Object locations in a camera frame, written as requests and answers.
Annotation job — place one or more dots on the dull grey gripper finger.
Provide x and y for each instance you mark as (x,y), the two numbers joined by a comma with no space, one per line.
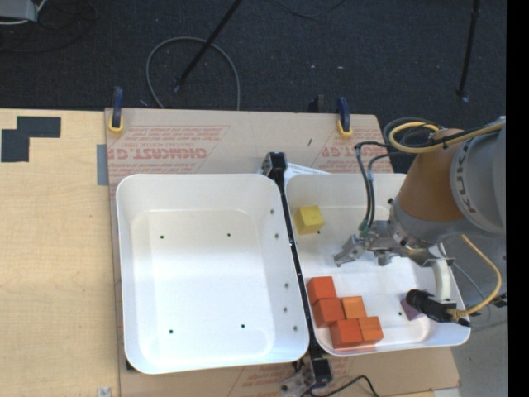
(385,258)
(349,251)

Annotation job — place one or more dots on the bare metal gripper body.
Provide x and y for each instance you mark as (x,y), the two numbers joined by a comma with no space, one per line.
(384,240)

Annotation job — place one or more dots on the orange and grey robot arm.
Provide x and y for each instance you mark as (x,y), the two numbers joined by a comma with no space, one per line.
(434,180)

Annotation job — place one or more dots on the white plastic tray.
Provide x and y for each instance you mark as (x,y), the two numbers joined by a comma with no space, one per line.
(372,275)
(206,279)

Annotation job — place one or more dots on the orange cube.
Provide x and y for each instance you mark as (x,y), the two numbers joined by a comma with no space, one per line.
(354,307)
(328,312)
(346,333)
(371,329)
(321,288)

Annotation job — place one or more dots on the yellow cube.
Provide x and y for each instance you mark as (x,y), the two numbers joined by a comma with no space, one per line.
(309,219)

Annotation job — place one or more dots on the thin black rod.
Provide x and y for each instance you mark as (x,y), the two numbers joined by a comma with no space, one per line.
(294,246)

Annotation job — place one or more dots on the purple cube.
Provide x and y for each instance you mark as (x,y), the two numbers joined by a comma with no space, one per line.
(409,310)

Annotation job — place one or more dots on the white paper sheet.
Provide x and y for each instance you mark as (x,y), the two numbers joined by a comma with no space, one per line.
(303,168)

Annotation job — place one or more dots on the brown cardboard board, red print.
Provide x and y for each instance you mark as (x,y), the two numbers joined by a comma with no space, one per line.
(186,147)

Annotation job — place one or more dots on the black cylinder on white bracket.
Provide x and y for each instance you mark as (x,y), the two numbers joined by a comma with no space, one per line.
(430,304)

